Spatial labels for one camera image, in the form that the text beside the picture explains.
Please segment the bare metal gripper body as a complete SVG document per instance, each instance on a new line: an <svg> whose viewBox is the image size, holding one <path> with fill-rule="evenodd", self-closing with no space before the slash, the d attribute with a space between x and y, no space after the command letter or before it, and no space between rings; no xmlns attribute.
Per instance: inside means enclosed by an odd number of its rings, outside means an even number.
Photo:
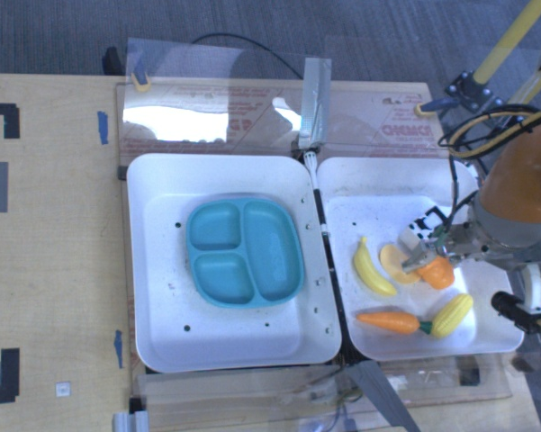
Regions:
<svg viewBox="0 0 541 432"><path fill-rule="evenodd" d="M455 262L483 261L501 269L541 264L541 223L495 221L484 227L466 221L450 229L439 251Z"/></svg>

